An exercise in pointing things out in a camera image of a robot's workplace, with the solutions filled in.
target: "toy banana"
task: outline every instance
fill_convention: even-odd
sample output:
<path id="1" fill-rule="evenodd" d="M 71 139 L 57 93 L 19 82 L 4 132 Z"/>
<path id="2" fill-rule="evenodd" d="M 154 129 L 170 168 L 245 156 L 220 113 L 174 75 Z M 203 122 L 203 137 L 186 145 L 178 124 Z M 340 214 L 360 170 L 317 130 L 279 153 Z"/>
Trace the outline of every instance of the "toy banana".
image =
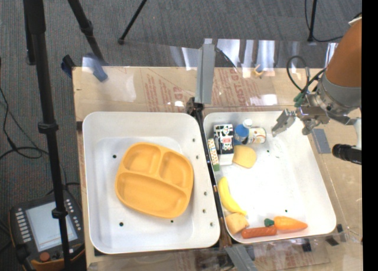
<path id="1" fill-rule="evenodd" d="M 239 212 L 244 216 L 247 214 L 247 211 L 242 210 L 237 202 L 233 199 L 229 190 L 229 183 L 226 177 L 222 177 L 218 182 L 218 192 L 220 201 L 223 207 L 230 212 Z"/>

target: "blue bottle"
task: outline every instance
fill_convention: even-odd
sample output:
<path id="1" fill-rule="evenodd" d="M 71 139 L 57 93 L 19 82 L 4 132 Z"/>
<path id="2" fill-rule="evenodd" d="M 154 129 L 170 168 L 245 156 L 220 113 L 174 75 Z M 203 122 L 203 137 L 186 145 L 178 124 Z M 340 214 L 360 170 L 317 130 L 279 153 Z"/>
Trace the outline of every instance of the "blue bottle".
<path id="1" fill-rule="evenodd" d="M 252 119 L 245 119 L 242 124 L 239 124 L 235 127 L 234 132 L 234 144 L 247 144 L 249 129 L 252 127 Z"/>

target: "carrot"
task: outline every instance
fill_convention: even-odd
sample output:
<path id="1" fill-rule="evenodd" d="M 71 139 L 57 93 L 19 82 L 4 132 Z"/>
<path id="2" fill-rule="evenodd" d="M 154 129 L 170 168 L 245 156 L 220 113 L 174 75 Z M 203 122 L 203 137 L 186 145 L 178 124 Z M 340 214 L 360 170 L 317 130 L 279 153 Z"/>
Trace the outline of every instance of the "carrot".
<path id="1" fill-rule="evenodd" d="M 242 237 L 244 239 L 249 239 L 251 237 L 259 237 L 259 236 L 275 236 L 276 234 L 277 234 L 277 228 L 274 226 L 246 228 L 242 230 Z"/>
<path id="2" fill-rule="evenodd" d="M 277 216 L 273 220 L 266 218 L 264 224 L 266 227 L 273 225 L 278 230 L 300 230 L 308 227 L 306 223 L 286 216 Z"/>

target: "tripod leg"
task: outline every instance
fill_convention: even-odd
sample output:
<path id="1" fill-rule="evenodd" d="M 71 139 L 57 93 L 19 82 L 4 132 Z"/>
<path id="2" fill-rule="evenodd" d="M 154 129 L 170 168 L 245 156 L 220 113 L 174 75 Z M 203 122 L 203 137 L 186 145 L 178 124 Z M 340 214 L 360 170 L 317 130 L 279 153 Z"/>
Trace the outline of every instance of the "tripod leg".
<path id="1" fill-rule="evenodd" d="M 26 37 L 26 48 L 27 48 L 26 62 L 30 66 L 34 66 L 35 65 L 34 47 L 31 40 L 28 17 L 26 16 L 26 14 L 24 18 L 25 18 L 25 37 Z"/>
<path id="2" fill-rule="evenodd" d="M 69 253 L 69 239 L 67 234 L 66 215 L 64 206 L 63 186 L 61 182 L 60 164 L 58 157 L 58 145 L 56 131 L 58 125 L 54 119 L 53 98 L 51 95 L 50 77 L 48 72 L 48 58 L 45 40 L 45 16 L 43 0 L 24 0 L 24 9 L 27 17 L 28 27 L 35 51 L 38 85 L 43 114 L 43 123 L 38 124 L 40 133 L 46 134 L 48 155 L 50 158 L 51 175 L 53 179 L 56 209 L 53 210 L 53 218 L 59 220 L 61 242 L 64 254 L 64 265 L 70 270 L 71 261 Z"/>
<path id="3" fill-rule="evenodd" d="M 122 36 L 118 39 L 118 43 L 120 45 L 122 45 L 124 43 L 126 35 L 128 34 L 128 32 L 131 29 L 134 21 L 136 20 L 136 18 L 138 17 L 139 13 L 141 12 L 141 10 L 142 10 L 143 6 L 145 5 L 146 1 L 147 0 L 142 0 L 141 4 L 139 5 L 138 9 L 136 10 L 134 16 L 131 18 L 130 23 L 126 27 L 126 30 L 123 32 Z"/>
<path id="4" fill-rule="evenodd" d="M 88 43 L 93 51 L 93 53 L 100 59 L 104 60 L 100 48 L 97 44 L 97 41 L 93 35 L 93 25 L 85 16 L 82 6 L 80 5 L 79 0 L 68 0 L 71 9 L 76 17 L 77 22 L 80 25 L 80 29 L 83 34 L 86 36 Z"/>
<path id="5" fill-rule="evenodd" d="M 317 1 L 318 0 L 314 0 L 313 3 L 312 3 L 311 23 L 310 23 L 310 28 L 309 28 L 309 36 L 307 38 L 307 41 L 309 41 L 309 42 L 314 40 L 313 32 L 314 32 L 315 13 L 316 13 L 316 10 L 317 10 Z"/>

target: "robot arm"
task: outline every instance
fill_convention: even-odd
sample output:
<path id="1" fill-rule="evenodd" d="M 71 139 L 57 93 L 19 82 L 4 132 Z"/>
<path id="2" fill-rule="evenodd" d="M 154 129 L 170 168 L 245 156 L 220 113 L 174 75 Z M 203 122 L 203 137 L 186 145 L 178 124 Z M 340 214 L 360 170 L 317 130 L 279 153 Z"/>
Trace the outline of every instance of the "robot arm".
<path id="1" fill-rule="evenodd" d="M 327 124 L 330 119 L 344 125 L 354 125 L 359 139 L 356 146 L 337 144 L 334 156 L 361 164 L 361 118 L 351 119 L 348 114 L 361 108 L 362 17 L 351 24 L 338 43 L 335 52 L 318 81 L 316 90 L 305 94 L 294 112 L 284 110 L 272 128 L 273 136 L 286 130 L 295 116 L 303 121 L 304 135 L 314 127 Z"/>

